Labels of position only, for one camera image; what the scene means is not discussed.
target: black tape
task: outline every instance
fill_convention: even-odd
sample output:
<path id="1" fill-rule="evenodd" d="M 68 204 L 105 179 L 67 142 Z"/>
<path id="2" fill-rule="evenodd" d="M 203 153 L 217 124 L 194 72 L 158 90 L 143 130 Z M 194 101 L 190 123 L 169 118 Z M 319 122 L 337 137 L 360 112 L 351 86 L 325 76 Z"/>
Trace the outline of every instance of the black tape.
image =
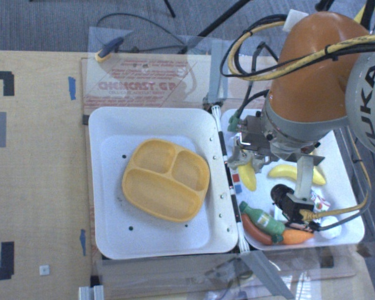
<path id="1" fill-rule="evenodd" d="M 338 56 L 333 54 L 333 53 L 329 53 L 328 51 L 328 48 L 330 47 L 331 45 L 328 44 L 327 46 L 325 46 L 324 48 L 324 52 L 325 52 L 325 55 L 328 56 L 329 58 L 332 59 L 332 61 L 337 61 L 338 60 Z"/>
<path id="2" fill-rule="evenodd" d="M 2 242 L 0 251 L 0 280 L 11 279 L 14 274 L 14 241 Z"/>
<path id="3" fill-rule="evenodd" d="M 218 132 L 219 136 L 219 142 L 221 143 L 221 150 L 222 150 L 222 155 L 226 156 L 226 146 L 225 146 L 225 140 L 224 140 L 224 133 L 222 131 Z"/>
<path id="4" fill-rule="evenodd" d="M 225 162 L 225 170 L 226 170 L 226 178 L 227 178 L 227 183 L 229 184 L 229 188 L 233 188 L 233 181 L 232 181 L 232 176 L 231 176 L 231 170 L 229 170 L 228 163 Z"/>
<path id="5" fill-rule="evenodd" d="M 234 194 L 231 195 L 231 199 L 232 199 L 233 211 L 235 212 L 235 220 L 237 223 L 240 223 L 242 222 L 242 219 L 240 218 L 238 200 L 236 199 L 236 196 Z"/>
<path id="6" fill-rule="evenodd" d="M 93 288 L 94 286 L 100 286 L 99 276 L 90 276 L 90 288 Z"/>
<path id="7" fill-rule="evenodd" d="M 11 71 L 0 71 L 0 80 L 2 80 L 2 95 L 14 96 L 14 75 Z"/>
<path id="8" fill-rule="evenodd" d="M 85 126 L 88 126 L 89 125 L 89 115 L 88 114 L 84 114 L 82 116 L 82 124 L 85 125 Z"/>

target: white container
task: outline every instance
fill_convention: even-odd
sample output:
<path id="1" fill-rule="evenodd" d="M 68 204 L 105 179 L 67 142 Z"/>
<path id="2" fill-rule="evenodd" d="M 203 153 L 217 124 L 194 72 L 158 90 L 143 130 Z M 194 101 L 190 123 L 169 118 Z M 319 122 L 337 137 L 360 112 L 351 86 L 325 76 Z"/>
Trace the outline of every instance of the white container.
<path id="1" fill-rule="evenodd" d="M 228 120 L 235 113 L 236 110 L 228 110 L 221 116 L 221 127 L 224 130 L 224 140 L 226 143 L 226 150 L 228 156 L 232 154 L 232 141 L 231 138 L 234 137 L 233 132 L 228 132 Z M 241 118 L 243 119 L 248 114 L 255 115 L 256 110 L 248 109 L 244 110 Z M 350 184 L 346 168 L 336 141 L 333 131 L 329 132 L 325 137 L 320 140 L 321 145 L 315 150 L 315 154 L 318 156 L 324 156 L 325 159 L 320 163 L 318 169 L 326 178 L 326 184 L 323 186 L 313 185 L 312 190 L 322 196 L 325 200 L 331 203 L 329 210 L 333 209 L 343 209 L 352 207 L 358 204 L 356 198 L 354 197 L 353 189 Z M 268 177 L 268 172 L 277 164 L 291 164 L 296 166 L 297 164 L 293 162 L 286 162 L 279 160 L 278 162 L 272 162 L 271 164 L 264 166 L 261 173 L 256 174 L 257 179 L 257 189 L 251 192 L 244 187 L 243 183 L 238 183 L 241 186 L 242 192 L 236 194 L 237 202 L 246 201 L 252 208 L 262 209 L 267 213 L 275 216 L 275 212 L 279 212 L 276 215 L 277 219 L 286 222 L 286 218 L 283 217 L 279 208 L 273 205 L 273 200 L 271 199 L 271 189 L 279 183 L 285 184 L 294 190 L 296 182 L 284 178 L 271 178 Z M 337 216 L 337 218 L 343 219 L 358 211 L 349 212 Z M 334 239 L 326 239 L 321 236 L 320 232 L 315 232 L 314 238 L 307 240 L 304 243 L 297 245 L 275 245 L 266 246 L 257 242 L 250 235 L 245 233 L 245 237 L 248 243 L 261 250 L 284 250 L 284 249 L 296 249 L 296 248 L 313 248 L 321 246 L 335 246 L 338 244 L 357 244 L 364 237 L 365 229 L 363 220 L 357 217 L 341 226 L 341 233 L 338 237 Z"/>
<path id="2" fill-rule="evenodd" d="M 238 242 L 218 130 L 201 109 L 101 107 L 89 118 L 96 243 L 110 259 L 226 253 Z M 203 157 L 210 184 L 197 216 L 175 223 L 126 201 L 121 179 L 143 141 L 172 141 Z"/>

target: yellow banana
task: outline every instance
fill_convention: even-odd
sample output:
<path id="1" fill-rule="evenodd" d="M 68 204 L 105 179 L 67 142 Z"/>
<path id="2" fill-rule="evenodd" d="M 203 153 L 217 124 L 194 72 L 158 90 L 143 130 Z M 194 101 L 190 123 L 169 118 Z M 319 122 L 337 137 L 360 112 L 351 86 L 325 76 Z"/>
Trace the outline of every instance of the yellow banana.
<path id="1" fill-rule="evenodd" d="M 278 164 L 268 172 L 268 176 L 271 178 L 284 177 L 296 180 L 298 178 L 298 169 L 296 166 L 290 164 Z M 315 167 L 312 182 L 320 186 L 326 184 L 324 176 Z"/>
<path id="2" fill-rule="evenodd" d="M 237 167 L 240 180 L 250 191 L 255 191 L 257 189 L 257 179 L 256 173 L 254 172 L 251 163 L 244 164 Z"/>

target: green bottle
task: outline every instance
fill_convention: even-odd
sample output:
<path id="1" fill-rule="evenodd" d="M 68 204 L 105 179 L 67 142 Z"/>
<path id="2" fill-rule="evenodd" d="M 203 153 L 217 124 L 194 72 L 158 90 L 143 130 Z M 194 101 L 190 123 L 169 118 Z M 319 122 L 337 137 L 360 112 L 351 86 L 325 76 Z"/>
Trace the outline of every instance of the green bottle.
<path id="1" fill-rule="evenodd" d="M 252 223 L 256 225 L 260 230 L 268 233 L 270 236 L 273 234 L 282 234 L 285 230 L 283 222 L 275 220 L 268 213 L 261 209 L 253 209 L 248 204 L 242 201 L 239 205 L 241 213 L 246 213 Z"/>

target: gray carpet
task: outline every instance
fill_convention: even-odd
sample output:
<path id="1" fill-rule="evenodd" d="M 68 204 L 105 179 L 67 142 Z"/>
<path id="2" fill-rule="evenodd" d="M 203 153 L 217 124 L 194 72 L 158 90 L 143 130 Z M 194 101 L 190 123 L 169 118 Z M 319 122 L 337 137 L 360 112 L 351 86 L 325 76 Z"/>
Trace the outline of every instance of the gray carpet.
<path id="1" fill-rule="evenodd" d="M 238 0 L 169 0 L 176 13 L 172 18 L 163 0 L 0 0 L 0 50 L 92 51 L 89 28 L 109 13 L 131 13 L 149 18 L 174 34 L 195 36 Z M 253 0 L 214 30 L 209 37 L 234 40 L 256 20 L 296 9 L 315 13 L 319 0 Z M 330 10 L 354 17 L 366 0 L 335 0 Z M 146 21 L 127 16 L 111 17 L 101 27 L 133 30 L 126 49 L 162 45 L 169 36 Z M 257 37 L 276 51 L 284 37 L 270 30 Z M 374 184 L 372 205 L 364 216 L 367 226 L 364 246 L 375 243 L 375 155 L 361 147 L 362 158 Z M 366 257 L 375 285 L 375 250 Z"/>

